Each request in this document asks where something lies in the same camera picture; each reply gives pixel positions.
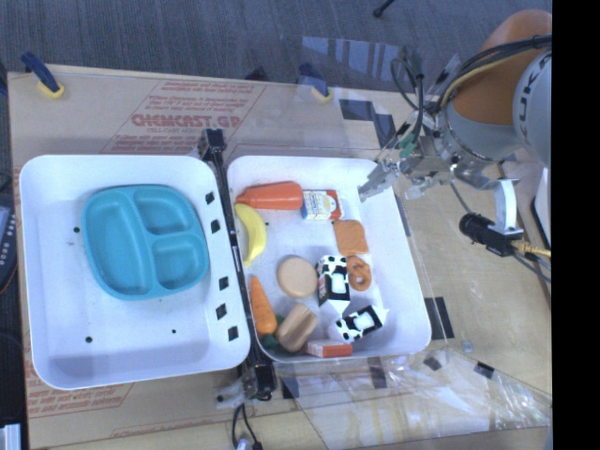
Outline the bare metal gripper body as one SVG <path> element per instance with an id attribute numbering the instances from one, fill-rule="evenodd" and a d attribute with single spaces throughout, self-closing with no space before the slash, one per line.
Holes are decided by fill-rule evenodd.
<path id="1" fill-rule="evenodd" d="M 452 182 L 469 166 L 470 152 L 442 110 L 425 112 L 421 121 L 411 117 L 412 129 L 400 145 L 400 169 L 413 182 Z"/>

